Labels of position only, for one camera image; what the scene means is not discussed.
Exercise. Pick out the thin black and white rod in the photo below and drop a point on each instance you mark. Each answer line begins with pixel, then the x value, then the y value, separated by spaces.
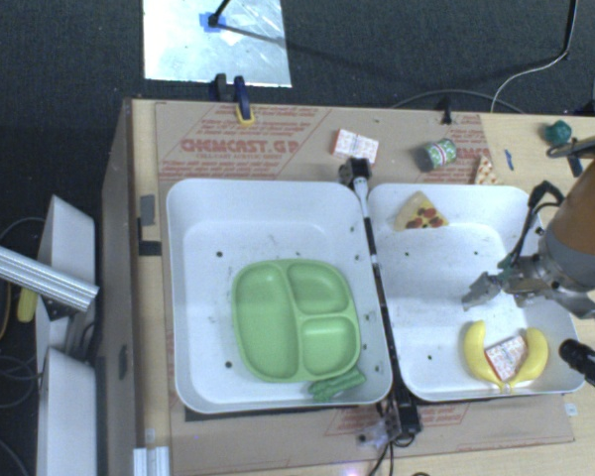
pixel 377 261

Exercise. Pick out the white plastic tray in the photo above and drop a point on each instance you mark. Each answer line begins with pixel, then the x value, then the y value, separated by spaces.
pixel 258 231
pixel 441 275

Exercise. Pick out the large red and white carton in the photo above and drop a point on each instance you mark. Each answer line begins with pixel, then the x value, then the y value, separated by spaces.
pixel 355 146

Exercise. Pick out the teal crumpled lump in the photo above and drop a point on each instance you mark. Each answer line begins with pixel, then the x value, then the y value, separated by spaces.
pixel 558 132

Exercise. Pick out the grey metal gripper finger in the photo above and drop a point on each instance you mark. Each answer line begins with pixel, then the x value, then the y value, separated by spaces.
pixel 485 281
pixel 478 299

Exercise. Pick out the yellow banana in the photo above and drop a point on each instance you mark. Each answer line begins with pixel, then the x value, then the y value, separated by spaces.
pixel 473 350

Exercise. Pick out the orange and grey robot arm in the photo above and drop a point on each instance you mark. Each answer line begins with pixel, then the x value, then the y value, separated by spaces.
pixel 582 216

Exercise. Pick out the brown cardboard board red print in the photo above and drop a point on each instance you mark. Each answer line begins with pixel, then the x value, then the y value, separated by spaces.
pixel 277 142

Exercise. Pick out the small red and white carton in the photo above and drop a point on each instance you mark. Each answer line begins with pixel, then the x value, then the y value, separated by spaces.
pixel 506 357

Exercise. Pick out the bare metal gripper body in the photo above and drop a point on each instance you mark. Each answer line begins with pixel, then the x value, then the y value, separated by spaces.
pixel 535 280

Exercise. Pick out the black cylinder on white bracket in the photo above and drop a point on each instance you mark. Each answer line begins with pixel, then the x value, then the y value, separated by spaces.
pixel 585 357

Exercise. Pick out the orange triangular biscuit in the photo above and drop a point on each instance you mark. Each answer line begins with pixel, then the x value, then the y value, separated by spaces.
pixel 486 172

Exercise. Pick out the yellow pizza slice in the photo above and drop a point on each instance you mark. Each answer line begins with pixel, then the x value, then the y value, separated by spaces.
pixel 419 213

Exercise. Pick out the green divided plate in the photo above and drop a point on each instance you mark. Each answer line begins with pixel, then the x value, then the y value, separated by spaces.
pixel 263 315

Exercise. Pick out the green and white can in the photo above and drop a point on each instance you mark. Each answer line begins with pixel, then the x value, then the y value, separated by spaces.
pixel 440 154

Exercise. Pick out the green toy beans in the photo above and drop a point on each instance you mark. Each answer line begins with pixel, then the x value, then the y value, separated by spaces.
pixel 334 386

